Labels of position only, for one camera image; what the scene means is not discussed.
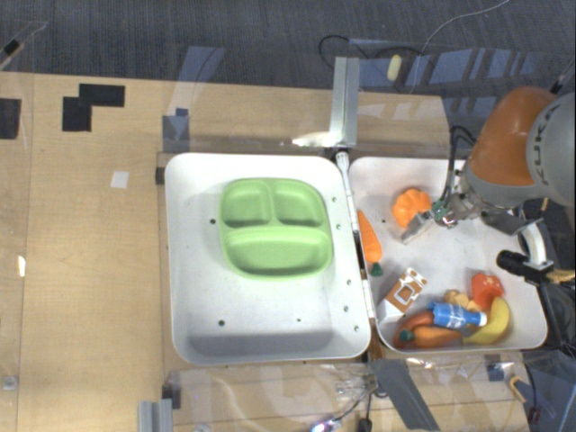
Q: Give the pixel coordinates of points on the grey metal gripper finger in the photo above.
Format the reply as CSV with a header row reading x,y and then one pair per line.
x,y
417,227

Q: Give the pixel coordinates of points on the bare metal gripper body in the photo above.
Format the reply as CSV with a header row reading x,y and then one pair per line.
x,y
461,209

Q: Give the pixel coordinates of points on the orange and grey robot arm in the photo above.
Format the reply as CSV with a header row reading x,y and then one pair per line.
x,y
504,151

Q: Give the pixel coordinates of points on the orange toy pumpkin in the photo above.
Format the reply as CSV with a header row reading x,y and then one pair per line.
x,y
407,205

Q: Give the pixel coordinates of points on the white plastic tray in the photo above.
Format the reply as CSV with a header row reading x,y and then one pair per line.
x,y
450,259
270,313

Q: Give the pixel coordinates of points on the orange carrot with green top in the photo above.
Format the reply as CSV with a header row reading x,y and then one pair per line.
x,y
370,239
434,336

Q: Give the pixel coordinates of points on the brown and white carton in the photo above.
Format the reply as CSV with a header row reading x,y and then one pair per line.
x,y
402,293

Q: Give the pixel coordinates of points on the tan toy bread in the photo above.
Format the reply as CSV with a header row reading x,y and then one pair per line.
x,y
454,296

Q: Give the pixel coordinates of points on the red-brown sausage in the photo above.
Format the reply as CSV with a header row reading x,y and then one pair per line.
x,y
416,320

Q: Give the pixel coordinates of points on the blue and white bottle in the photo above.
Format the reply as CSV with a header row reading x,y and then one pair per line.
x,y
454,315

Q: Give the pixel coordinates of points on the yellow banana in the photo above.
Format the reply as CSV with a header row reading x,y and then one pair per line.
x,y
497,324

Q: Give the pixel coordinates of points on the green divided plate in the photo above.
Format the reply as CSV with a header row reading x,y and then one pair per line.
x,y
274,245

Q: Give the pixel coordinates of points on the pale wood board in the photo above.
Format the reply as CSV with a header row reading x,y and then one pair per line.
x,y
90,241

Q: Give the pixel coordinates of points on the black cylinder on white bracket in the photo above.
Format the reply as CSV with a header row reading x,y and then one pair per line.
x,y
517,261

